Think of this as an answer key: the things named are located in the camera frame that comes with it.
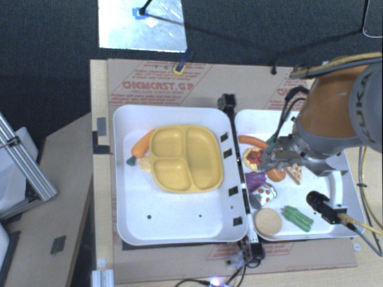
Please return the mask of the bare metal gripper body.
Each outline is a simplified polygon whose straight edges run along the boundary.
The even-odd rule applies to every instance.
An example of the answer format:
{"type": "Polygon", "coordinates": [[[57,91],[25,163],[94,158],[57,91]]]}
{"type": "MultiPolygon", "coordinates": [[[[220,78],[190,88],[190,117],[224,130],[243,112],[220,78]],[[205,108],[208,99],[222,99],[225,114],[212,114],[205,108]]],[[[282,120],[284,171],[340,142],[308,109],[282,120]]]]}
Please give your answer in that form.
{"type": "Polygon", "coordinates": [[[263,156],[273,161],[273,168],[276,161],[286,161],[287,167],[294,164],[304,166],[316,176],[327,176],[335,171],[335,168],[326,162],[329,155],[320,154],[312,149],[298,135],[280,137],[272,135],[266,143],[268,147],[263,151],[263,156]]]}

